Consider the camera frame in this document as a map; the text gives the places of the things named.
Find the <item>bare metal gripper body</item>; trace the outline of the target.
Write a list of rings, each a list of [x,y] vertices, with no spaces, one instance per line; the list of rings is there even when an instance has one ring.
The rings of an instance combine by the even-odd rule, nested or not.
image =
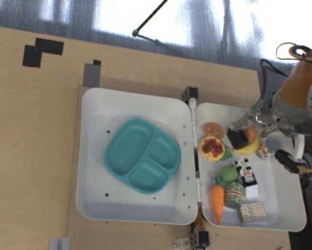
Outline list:
[[[272,128],[272,132],[281,132],[287,137],[293,137],[296,133],[295,127],[288,123],[288,121],[284,122],[284,115],[277,112],[276,114],[273,112],[272,107],[263,106],[258,108],[256,114],[254,116],[254,124],[255,127],[257,124],[259,125],[269,125]]]

